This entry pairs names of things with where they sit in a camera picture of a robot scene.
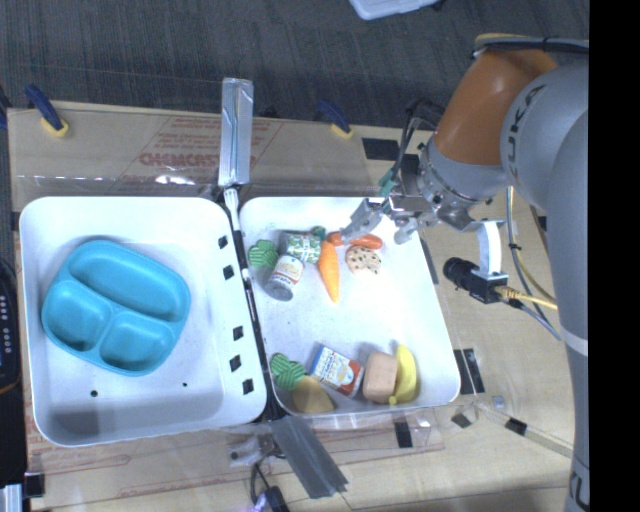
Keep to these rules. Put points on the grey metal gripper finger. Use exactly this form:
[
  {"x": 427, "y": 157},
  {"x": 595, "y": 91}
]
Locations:
[
  {"x": 364, "y": 218},
  {"x": 405, "y": 230}
]

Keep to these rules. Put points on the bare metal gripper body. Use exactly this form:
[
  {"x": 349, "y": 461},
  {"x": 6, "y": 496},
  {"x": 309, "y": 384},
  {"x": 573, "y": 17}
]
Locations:
[{"x": 425, "y": 202}]

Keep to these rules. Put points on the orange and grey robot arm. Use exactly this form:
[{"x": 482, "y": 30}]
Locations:
[{"x": 545, "y": 150}]

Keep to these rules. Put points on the orange-red sausage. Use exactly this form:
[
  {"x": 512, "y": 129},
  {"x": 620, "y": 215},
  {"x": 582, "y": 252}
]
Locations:
[{"x": 367, "y": 241}]

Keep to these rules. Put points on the chocolate chip biscuit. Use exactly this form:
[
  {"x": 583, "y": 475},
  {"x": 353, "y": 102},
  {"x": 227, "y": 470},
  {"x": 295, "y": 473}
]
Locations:
[{"x": 363, "y": 260}]

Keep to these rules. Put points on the orange carrot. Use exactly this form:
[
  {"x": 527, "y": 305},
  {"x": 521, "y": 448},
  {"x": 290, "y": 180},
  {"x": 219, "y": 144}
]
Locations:
[{"x": 329, "y": 270}]

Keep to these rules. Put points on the green and white can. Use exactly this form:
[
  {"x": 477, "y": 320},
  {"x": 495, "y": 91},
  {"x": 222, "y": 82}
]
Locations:
[{"x": 301, "y": 246}]

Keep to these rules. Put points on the white and orange can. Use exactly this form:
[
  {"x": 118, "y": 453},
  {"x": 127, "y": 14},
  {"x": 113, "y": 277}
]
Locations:
[{"x": 285, "y": 275}]

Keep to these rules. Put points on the white plastic tray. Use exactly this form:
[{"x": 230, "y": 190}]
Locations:
[
  {"x": 360, "y": 320},
  {"x": 200, "y": 300}
]

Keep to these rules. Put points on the green toy broccoli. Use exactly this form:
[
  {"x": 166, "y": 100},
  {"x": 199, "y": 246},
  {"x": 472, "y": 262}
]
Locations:
[
  {"x": 262, "y": 254},
  {"x": 287, "y": 372}
]

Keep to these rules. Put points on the yellow banana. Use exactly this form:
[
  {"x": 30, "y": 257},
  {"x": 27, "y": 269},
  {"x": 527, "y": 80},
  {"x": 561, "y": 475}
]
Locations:
[{"x": 407, "y": 375}]

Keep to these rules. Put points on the tan toy bread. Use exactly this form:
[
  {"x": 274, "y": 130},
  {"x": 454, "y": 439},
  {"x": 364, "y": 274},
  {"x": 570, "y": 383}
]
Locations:
[{"x": 380, "y": 377}]

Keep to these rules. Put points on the white and red carton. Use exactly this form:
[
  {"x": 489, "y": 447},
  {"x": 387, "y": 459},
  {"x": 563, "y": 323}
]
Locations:
[{"x": 335, "y": 371}]

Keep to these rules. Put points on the yellow-brown toy potato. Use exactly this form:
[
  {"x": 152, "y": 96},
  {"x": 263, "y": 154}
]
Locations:
[{"x": 312, "y": 397}]

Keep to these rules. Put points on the brown cardboard board red print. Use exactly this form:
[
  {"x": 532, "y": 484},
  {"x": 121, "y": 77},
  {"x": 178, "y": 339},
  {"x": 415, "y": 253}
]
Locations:
[{"x": 125, "y": 150}]

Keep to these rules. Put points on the blue divided plate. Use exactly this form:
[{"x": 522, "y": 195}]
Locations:
[{"x": 115, "y": 305}]

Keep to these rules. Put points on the black cylinder on white bracket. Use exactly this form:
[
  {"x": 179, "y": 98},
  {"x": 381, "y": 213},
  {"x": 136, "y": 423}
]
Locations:
[{"x": 470, "y": 277}]

